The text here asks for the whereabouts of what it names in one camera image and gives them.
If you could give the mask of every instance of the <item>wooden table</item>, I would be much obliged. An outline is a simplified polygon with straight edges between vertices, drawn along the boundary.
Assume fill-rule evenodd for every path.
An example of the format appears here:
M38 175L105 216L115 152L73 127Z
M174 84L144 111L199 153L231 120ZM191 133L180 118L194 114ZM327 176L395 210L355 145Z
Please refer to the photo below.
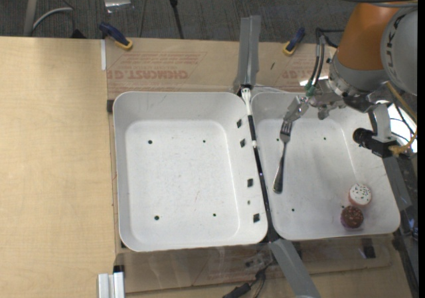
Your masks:
M0 296L95 297L116 254L100 41L0 37L0 61ZM411 297L390 238L387 250L388 266L313 281L322 297ZM129 297L221 297L234 286ZM293 296L284 278L261 294Z

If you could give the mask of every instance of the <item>blue and yellow clamp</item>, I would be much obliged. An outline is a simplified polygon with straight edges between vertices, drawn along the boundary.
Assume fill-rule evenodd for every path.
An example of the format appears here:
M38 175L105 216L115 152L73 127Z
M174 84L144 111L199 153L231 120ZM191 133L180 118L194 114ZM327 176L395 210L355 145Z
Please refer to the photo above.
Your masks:
M115 44L120 48L129 50L133 46L133 42L126 38L117 28L111 26L109 23L101 22L99 24L100 31L105 36L111 36L115 40Z
M288 56L291 56L296 50L298 43L300 43L301 40L303 39L304 34L305 34L305 29L299 28L294 38L284 44L284 48L282 49L282 52Z

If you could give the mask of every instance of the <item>fork handle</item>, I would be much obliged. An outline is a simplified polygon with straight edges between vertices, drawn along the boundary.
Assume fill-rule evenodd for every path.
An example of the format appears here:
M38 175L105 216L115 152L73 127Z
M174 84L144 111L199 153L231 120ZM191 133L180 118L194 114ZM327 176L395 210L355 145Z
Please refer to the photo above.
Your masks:
M285 154L286 154L286 143L284 143L284 151L280 157L279 168L276 176L274 178L273 190L275 193L282 193L284 189L284 163L285 163Z

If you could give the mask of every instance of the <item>white cable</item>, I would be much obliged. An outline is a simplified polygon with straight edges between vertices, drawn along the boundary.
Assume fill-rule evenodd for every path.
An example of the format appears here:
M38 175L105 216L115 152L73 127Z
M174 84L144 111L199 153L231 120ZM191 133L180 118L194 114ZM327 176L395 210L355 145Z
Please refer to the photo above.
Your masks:
M46 17L49 17L50 15L53 15L55 13L60 13L62 11L73 11L73 8L70 7L65 7L65 8L57 8L57 9L53 9L48 11L47 13L45 13L44 15L42 15L38 20L35 21L34 25L33 25L33 31L38 27L38 25L44 21L44 19Z

